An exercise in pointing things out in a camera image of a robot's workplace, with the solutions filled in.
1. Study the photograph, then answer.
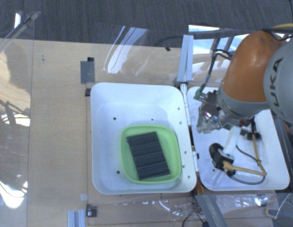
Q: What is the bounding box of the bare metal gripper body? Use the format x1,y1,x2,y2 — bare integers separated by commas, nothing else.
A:
198,90,242,129

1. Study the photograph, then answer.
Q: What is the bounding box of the thin black and white rod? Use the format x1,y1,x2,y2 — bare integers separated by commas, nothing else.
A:
180,83,201,195

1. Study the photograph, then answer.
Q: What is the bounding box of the green plate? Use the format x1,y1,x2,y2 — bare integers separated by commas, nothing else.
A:
119,124,183,184

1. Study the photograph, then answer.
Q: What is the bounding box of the white plastic tray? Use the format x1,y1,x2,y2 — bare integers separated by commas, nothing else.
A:
186,86,291,192
90,82,197,196

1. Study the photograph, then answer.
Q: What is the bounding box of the black ribbed block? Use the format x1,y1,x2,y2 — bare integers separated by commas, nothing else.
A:
126,131,171,181

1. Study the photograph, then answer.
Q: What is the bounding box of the black cylinder on white bracket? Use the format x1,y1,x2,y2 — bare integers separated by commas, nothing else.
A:
208,126,241,173

